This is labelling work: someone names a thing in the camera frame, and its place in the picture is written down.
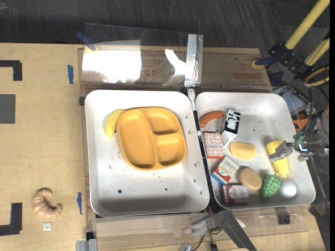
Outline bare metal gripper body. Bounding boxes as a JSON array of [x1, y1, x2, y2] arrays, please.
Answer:
[[293, 136, 329, 157]]

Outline orange sausage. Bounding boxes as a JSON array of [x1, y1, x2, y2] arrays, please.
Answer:
[[199, 110, 225, 128]]

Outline tan croissant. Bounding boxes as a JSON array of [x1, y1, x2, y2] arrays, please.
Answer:
[[32, 187, 63, 221]]

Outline yellow banana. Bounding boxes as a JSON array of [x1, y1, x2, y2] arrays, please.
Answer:
[[105, 109, 126, 139]]

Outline yellow bottle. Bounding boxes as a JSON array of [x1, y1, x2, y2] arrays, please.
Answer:
[[266, 139, 290, 179]]

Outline white egg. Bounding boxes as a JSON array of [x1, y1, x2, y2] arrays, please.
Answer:
[[278, 179, 298, 199]]

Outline tan round biscuit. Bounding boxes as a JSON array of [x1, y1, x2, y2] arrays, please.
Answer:
[[238, 167, 263, 192]]

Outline blue and orange carton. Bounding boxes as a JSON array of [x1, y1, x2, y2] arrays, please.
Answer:
[[210, 156, 240, 185]]

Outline orange divided plate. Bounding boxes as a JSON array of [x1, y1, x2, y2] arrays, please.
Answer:
[[116, 106, 187, 171]]

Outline red and white packet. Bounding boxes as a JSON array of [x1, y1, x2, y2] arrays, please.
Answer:
[[220, 183, 250, 206]]

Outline green grapes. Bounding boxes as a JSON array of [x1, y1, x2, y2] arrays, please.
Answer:
[[260, 173, 281, 201]]

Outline white plastic tray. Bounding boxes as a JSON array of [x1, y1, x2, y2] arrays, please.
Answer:
[[84, 89, 210, 218], [195, 92, 317, 210]]

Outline black and white carton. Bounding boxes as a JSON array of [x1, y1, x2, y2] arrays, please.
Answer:
[[220, 108, 241, 146]]

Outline yellow bread slice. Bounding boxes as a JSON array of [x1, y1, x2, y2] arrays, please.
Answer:
[[230, 142, 257, 161]]

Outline thin black and white rod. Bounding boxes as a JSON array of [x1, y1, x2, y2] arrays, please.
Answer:
[[186, 87, 218, 214]]

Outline orange and white carton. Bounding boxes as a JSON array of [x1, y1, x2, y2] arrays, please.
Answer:
[[203, 131, 225, 159]]

